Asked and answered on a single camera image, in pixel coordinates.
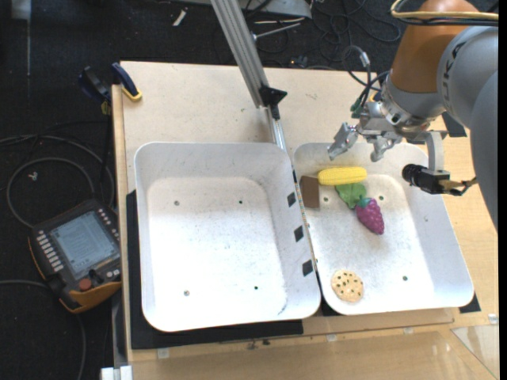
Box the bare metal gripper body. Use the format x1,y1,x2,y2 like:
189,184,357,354
356,101,431,144

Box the yellow corn cob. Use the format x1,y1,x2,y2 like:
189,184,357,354
317,166,368,187

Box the green leaf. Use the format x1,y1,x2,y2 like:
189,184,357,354
334,182,368,211

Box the brown bread slice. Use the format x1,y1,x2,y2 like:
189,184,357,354
299,175,322,210

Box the purple grapes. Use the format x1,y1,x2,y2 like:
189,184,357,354
354,196,386,236

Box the white plastic tray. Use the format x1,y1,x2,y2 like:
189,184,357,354
133,141,322,333
292,142,475,317

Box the beige chocolate chip biscuit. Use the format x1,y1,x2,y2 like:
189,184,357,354
330,268,365,304

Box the pale wood board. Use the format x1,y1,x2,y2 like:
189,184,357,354
112,60,499,364

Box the black cylinder on white bracket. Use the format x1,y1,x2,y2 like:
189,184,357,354
401,130,452,196

